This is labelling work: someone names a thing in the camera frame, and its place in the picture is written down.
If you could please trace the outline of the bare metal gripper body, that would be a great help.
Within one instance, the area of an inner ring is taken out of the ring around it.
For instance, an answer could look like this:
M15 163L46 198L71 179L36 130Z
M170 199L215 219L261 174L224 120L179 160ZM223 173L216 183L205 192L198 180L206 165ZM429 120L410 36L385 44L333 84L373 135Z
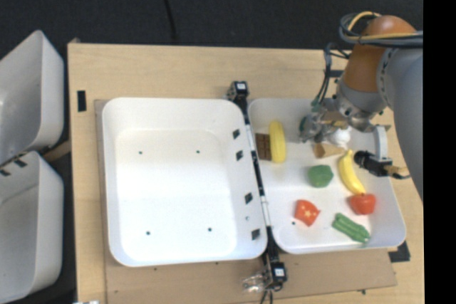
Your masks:
M372 132L377 111L366 111L346 98L325 98L321 104L321 121L335 126L349 126L359 132Z

